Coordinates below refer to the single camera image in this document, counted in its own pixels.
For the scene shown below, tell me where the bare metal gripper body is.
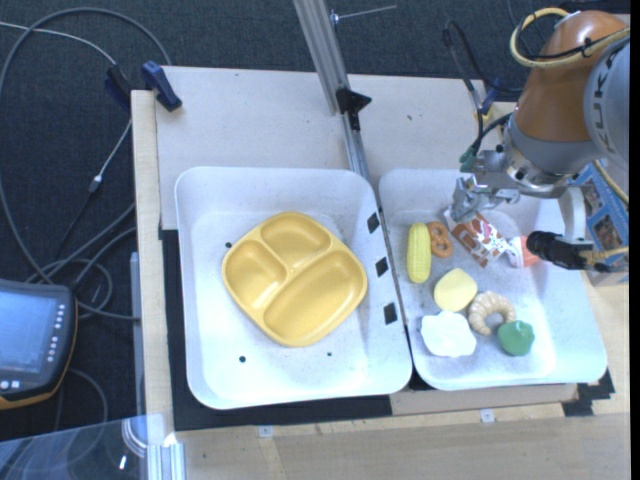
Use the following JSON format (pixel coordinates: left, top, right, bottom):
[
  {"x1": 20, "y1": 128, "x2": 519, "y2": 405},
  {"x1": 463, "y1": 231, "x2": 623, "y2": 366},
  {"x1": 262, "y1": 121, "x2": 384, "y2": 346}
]
[{"x1": 471, "y1": 145, "x2": 572, "y2": 205}]

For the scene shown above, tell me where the brown pretzel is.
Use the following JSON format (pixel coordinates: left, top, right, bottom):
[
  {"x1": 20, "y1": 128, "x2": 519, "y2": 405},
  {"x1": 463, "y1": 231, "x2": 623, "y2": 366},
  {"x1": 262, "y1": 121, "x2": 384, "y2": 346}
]
[{"x1": 425, "y1": 220, "x2": 455, "y2": 260}]

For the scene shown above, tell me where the yellow corn cob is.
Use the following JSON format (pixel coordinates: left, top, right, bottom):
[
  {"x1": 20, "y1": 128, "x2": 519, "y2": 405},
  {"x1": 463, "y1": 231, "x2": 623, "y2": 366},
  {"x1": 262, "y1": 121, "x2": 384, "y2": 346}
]
[{"x1": 405, "y1": 221, "x2": 433, "y2": 285}]

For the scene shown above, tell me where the yellow rounded wedge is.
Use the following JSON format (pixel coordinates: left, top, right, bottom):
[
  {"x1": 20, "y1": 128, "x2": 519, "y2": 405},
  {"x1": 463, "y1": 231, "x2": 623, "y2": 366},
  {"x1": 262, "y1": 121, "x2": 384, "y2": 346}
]
[{"x1": 432, "y1": 267, "x2": 479, "y2": 314}]

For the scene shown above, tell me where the beige croissant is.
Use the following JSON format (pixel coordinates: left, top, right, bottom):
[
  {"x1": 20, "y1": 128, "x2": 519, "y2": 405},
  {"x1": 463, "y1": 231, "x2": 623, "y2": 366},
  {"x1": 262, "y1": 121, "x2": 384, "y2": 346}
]
[{"x1": 467, "y1": 289, "x2": 517, "y2": 338}]

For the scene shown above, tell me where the blue printed carton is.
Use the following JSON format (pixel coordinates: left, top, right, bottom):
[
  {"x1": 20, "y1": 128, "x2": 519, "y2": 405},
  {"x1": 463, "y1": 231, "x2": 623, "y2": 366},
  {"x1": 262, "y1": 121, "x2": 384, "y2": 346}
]
[{"x1": 568, "y1": 161, "x2": 631, "y2": 288}]

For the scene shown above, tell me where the white lumpy toy food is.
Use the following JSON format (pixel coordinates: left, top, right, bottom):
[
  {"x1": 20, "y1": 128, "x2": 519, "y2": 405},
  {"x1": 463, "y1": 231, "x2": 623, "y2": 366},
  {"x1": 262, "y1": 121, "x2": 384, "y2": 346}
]
[{"x1": 419, "y1": 310, "x2": 478, "y2": 359}]

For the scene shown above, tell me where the green pepper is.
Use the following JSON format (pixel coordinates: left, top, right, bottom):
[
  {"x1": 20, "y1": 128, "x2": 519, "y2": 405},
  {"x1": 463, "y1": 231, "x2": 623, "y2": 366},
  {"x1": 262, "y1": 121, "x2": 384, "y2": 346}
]
[{"x1": 496, "y1": 319, "x2": 536, "y2": 358}]

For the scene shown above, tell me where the white plastic tray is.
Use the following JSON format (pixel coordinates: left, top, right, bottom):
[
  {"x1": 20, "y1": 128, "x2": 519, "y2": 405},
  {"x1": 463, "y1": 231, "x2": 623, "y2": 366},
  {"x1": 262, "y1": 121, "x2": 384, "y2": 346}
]
[
  {"x1": 378, "y1": 167, "x2": 609, "y2": 392},
  {"x1": 173, "y1": 166, "x2": 414, "y2": 411}
]

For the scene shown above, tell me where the yellow divided plate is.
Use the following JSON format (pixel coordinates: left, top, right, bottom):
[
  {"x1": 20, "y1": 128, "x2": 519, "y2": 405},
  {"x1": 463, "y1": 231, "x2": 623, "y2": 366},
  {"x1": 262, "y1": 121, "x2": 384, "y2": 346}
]
[{"x1": 220, "y1": 211, "x2": 369, "y2": 348}]

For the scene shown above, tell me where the pale flat board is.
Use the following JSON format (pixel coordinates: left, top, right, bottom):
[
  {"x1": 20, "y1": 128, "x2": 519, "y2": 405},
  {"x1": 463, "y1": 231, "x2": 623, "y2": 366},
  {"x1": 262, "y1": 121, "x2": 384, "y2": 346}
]
[{"x1": 154, "y1": 65, "x2": 581, "y2": 417}]

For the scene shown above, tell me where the black cylinder on white bracket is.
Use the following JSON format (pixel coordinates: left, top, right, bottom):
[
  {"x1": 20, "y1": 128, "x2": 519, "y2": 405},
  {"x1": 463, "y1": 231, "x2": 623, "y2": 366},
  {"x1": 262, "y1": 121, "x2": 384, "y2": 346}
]
[{"x1": 525, "y1": 186, "x2": 602, "y2": 272}]

